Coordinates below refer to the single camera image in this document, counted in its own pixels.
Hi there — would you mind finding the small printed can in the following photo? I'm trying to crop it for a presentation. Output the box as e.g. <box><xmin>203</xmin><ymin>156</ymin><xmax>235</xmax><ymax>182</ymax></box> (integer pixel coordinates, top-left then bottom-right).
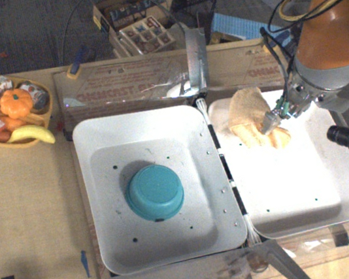
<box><xmin>17</xmin><ymin>78</ymin><xmax>51</xmax><ymax>113</ymax></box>

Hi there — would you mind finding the white plastic tray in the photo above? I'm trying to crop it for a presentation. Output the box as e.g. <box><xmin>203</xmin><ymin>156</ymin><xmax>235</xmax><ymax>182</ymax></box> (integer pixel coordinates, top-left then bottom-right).
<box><xmin>69</xmin><ymin>95</ymin><xmax>252</xmax><ymax>279</ymax></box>
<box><xmin>205</xmin><ymin>76</ymin><xmax>349</xmax><ymax>248</ymax></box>

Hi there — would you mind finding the brown cardboard board red print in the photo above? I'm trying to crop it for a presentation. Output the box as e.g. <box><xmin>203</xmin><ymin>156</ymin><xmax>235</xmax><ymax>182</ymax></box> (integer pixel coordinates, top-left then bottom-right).
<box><xmin>51</xmin><ymin>20</ymin><xmax>349</xmax><ymax>279</ymax></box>

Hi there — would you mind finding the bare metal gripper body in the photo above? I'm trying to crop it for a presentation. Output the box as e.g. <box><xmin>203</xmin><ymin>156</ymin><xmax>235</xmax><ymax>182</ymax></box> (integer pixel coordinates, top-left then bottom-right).
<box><xmin>265</xmin><ymin>75</ymin><xmax>327</xmax><ymax>122</ymax></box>

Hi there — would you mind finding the orange carrot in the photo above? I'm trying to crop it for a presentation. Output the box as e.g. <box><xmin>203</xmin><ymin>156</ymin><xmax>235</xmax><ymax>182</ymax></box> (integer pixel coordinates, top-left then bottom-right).
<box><xmin>0</xmin><ymin>111</ymin><xmax>31</xmax><ymax>144</ymax></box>

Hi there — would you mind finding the teal bowl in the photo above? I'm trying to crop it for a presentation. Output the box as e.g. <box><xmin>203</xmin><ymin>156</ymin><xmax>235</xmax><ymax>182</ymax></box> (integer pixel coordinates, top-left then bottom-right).
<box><xmin>120</xmin><ymin>159</ymin><xmax>190</xmax><ymax>228</ymax></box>

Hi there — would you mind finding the orange toy pumpkin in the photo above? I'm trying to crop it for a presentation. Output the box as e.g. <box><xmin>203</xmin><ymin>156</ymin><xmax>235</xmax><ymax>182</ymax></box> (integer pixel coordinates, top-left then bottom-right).
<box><xmin>0</xmin><ymin>86</ymin><xmax>37</xmax><ymax>123</ymax></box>

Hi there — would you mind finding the yellow banana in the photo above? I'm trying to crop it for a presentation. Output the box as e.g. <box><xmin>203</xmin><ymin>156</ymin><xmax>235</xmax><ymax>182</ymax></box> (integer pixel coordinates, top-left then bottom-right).
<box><xmin>5</xmin><ymin>120</ymin><xmax>57</xmax><ymax>152</ymax></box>

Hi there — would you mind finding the yellow divided plate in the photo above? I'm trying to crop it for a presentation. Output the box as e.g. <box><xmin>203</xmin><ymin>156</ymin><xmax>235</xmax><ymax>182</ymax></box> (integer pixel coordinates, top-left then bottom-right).
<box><xmin>0</xmin><ymin>67</ymin><xmax>61</xmax><ymax>153</ymax></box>

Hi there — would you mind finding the tan toy bread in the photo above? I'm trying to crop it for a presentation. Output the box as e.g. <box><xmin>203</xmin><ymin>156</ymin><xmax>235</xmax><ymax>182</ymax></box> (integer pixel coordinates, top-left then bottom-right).
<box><xmin>222</xmin><ymin>81</ymin><xmax>293</xmax><ymax>157</ymax></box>

